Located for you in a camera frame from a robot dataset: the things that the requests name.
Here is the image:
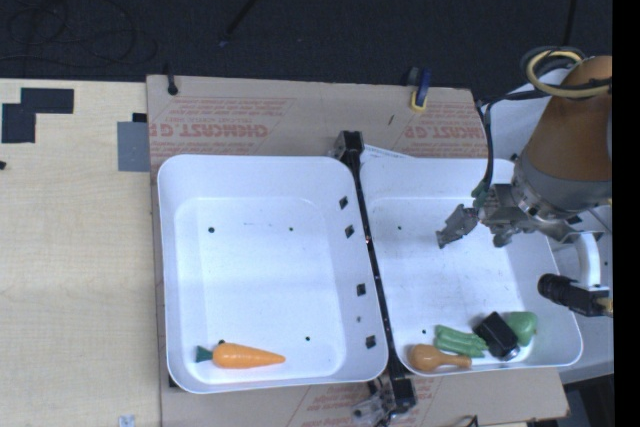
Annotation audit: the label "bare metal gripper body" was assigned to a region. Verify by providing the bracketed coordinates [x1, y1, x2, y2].
[478, 183, 576, 247]

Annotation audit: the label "white plastic tray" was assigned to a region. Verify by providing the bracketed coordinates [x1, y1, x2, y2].
[156, 153, 390, 396]
[358, 154, 585, 378]

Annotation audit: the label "green toy pepper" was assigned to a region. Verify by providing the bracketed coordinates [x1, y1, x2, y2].
[506, 310, 539, 348]

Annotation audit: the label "black box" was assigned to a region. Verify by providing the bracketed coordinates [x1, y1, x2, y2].
[472, 311, 522, 362]

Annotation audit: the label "green toy beans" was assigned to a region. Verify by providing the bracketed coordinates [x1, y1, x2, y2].
[432, 324, 489, 359]

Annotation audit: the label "tan toy gourd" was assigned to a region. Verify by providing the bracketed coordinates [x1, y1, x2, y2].
[406, 343, 473, 374]

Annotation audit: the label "brown cardboard board red print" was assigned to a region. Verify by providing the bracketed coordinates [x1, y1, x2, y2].
[145, 74, 572, 427]

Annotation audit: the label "orange carrot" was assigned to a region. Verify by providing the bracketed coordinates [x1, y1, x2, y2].
[195, 340, 287, 371]

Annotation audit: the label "black cylinder on white bracket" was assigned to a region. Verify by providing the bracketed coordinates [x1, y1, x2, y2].
[537, 230, 613, 319]

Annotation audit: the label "black block with thin wires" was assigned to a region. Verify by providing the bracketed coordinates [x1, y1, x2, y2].
[389, 376, 419, 415]

